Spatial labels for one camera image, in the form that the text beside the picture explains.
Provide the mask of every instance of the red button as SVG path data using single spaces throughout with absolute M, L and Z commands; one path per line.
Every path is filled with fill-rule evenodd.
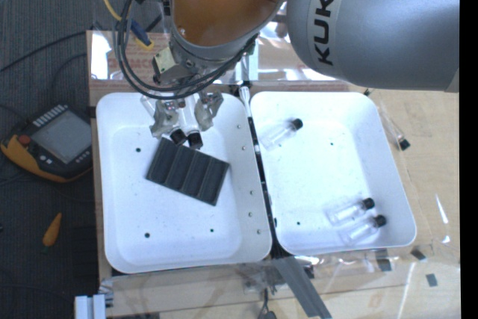
M 22 134 L 21 136 L 18 137 L 18 142 L 21 143 L 25 147 L 28 146 L 30 141 L 31 141 L 30 136 L 27 136 L 26 134 Z

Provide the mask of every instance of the white tray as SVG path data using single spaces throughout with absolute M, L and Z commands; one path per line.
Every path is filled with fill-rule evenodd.
M 96 119 L 105 253 L 112 267 L 139 273 L 255 262 L 269 253 L 261 182 L 238 99 L 225 94 L 214 127 L 202 133 L 201 151 L 230 164 L 215 206 L 145 178 L 159 141 L 140 94 L 104 96 Z
M 401 247 L 416 235 L 378 111 L 360 93 L 261 92 L 251 100 L 260 139 L 269 125 L 300 118 L 303 128 L 282 147 L 261 144 L 279 243 L 294 255 Z M 352 246 L 326 219 L 328 208 L 372 197 L 369 213 L 388 222 Z

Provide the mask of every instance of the transparent vial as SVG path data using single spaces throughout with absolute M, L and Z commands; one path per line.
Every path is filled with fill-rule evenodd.
M 387 220 L 383 215 L 369 217 L 349 229 L 342 230 L 339 235 L 345 244 L 355 244 L 377 233 L 386 223 Z
M 287 121 L 284 125 L 272 128 L 266 131 L 265 135 L 261 139 L 264 148 L 272 150 L 280 147 L 284 141 L 295 136 L 297 131 L 303 127 L 301 119 L 295 119 Z
M 364 215 L 374 206 L 375 201 L 373 201 L 372 198 L 366 198 L 362 201 L 354 202 L 351 205 L 333 209 L 327 213 L 327 217 L 332 225 L 340 226 Z

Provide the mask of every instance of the gray carpet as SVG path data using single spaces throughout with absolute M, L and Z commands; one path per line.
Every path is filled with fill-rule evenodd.
M 122 0 L 111 1 L 120 12 Z M 16 61 L 92 26 L 112 25 L 101 0 L 0 0 L 0 139 L 53 103 L 88 106 L 86 57 L 66 62 L 86 53 L 83 34 Z M 92 173 L 55 184 L 0 153 L 0 318 L 72 318 L 74 296 L 97 292 L 95 259 L 85 255 L 95 244 L 92 201 Z M 60 235 L 43 254 L 43 234 L 58 212 Z

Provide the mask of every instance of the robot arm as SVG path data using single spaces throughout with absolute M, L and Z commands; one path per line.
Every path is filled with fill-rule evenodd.
M 291 45 L 315 71 L 459 92 L 459 0 L 171 0 L 175 62 L 199 73 L 231 60 L 284 1 Z

